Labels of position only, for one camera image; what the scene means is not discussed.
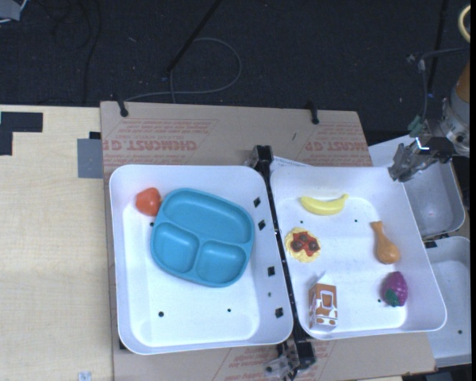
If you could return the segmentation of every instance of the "cardboard sheet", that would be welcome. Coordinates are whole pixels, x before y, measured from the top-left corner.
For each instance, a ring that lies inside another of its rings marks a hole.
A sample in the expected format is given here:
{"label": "cardboard sheet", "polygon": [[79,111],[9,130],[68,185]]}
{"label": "cardboard sheet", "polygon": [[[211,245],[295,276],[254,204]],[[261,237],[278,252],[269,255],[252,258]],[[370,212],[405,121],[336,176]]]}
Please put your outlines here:
{"label": "cardboard sheet", "polygon": [[[358,114],[228,106],[101,103],[103,170],[115,380],[268,379],[264,363],[275,346],[215,348],[140,356],[120,348],[117,334],[113,231],[109,177],[124,164],[243,165],[255,145],[270,145],[275,156],[314,166],[371,166]],[[313,341],[317,362],[296,380],[365,379],[435,371],[424,333]]]}

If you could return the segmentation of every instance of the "blue divided plate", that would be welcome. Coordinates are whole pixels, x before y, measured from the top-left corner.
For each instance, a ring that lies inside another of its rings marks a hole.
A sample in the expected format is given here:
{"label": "blue divided plate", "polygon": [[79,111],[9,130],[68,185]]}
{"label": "blue divided plate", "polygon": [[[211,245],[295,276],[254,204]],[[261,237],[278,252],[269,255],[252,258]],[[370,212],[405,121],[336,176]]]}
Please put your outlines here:
{"label": "blue divided plate", "polygon": [[152,229],[153,260],[179,278],[226,287],[245,271],[254,222],[241,206],[201,190],[173,190]]}

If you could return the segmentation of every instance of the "beige surface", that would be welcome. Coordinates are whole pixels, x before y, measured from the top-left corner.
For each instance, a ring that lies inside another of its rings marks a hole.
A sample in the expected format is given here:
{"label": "beige surface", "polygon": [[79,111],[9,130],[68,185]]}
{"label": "beige surface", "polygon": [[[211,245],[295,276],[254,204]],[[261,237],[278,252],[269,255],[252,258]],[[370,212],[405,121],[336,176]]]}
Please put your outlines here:
{"label": "beige surface", "polygon": [[44,129],[0,156],[0,380],[112,379],[103,183],[76,158],[98,109],[4,110],[41,111]]}

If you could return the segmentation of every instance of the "toy milk carton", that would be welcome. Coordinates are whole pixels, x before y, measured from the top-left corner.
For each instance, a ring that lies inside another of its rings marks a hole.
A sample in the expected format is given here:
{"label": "toy milk carton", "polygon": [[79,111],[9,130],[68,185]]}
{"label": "toy milk carton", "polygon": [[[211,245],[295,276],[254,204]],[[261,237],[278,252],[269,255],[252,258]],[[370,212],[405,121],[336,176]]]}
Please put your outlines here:
{"label": "toy milk carton", "polygon": [[337,318],[336,286],[324,274],[309,289],[309,328],[333,330]]}

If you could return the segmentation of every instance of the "toy food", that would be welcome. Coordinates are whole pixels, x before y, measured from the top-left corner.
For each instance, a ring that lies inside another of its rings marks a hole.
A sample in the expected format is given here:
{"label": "toy food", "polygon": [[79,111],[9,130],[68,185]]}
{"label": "toy food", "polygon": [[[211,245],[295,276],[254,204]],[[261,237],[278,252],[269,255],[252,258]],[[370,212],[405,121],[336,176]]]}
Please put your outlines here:
{"label": "toy food", "polygon": [[382,221],[372,221],[370,225],[377,235],[376,255],[379,261],[384,264],[392,264],[399,261],[400,251],[382,231]]}
{"label": "toy food", "polygon": [[333,330],[337,324],[336,286],[323,275],[309,289],[309,328]]}
{"label": "toy food", "polygon": [[399,272],[390,272],[382,283],[382,299],[391,306],[403,306],[407,299],[408,289],[404,276]]}
{"label": "toy food", "polygon": [[310,263],[321,254],[319,240],[310,231],[295,227],[285,238],[289,254],[302,263]]}
{"label": "toy food", "polygon": [[347,198],[349,198],[348,194],[343,194],[338,199],[333,200],[320,200],[302,196],[300,202],[310,213],[328,216],[339,213],[344,208]]}
{"label": "toy food", "polygon": [[160,203],[160,193],[155,187],[149,187],[136,195],[136,208],[147,216],[156,216]]}

